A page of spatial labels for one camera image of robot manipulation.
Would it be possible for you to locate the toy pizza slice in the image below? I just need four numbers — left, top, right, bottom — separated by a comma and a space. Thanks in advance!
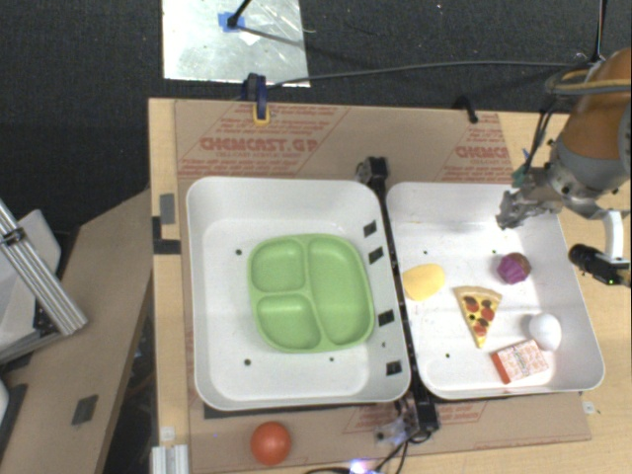
452, 284, 505, 351

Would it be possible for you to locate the purple toy cupcake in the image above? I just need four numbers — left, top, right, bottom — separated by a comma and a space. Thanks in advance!
496, 251, 533, 285

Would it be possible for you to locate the white toy egg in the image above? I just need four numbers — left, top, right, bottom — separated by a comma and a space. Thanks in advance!
527, 312, 564, 353

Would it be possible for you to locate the white plastic tray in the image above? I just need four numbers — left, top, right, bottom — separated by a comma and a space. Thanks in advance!
185, 175, 413, 412
384, 181, 607, 401

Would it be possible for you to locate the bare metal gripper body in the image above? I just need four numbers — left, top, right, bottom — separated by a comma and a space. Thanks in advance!
513, 166, 596, 217

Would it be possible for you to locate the green divided plate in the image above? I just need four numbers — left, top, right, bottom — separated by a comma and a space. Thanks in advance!
246, 232, 376, 356

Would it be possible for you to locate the brown cardboard board red print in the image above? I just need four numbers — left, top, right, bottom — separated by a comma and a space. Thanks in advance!
172, 98, 593, 474

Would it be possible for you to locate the thin black rod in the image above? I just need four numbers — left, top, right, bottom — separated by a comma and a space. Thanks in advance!
372, 179, 430, 414

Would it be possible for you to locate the red ball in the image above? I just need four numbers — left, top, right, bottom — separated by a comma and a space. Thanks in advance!
249, 421, 293, 467

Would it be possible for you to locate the black cylinder on white bracket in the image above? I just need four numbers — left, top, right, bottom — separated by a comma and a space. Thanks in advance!
567, 208, 632, 288

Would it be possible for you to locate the orange and white carton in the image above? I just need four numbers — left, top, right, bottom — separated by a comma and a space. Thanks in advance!
489, 338, 552, 386

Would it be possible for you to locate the yellow toy potato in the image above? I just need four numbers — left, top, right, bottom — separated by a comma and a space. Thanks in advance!
401, 262, 446, 302

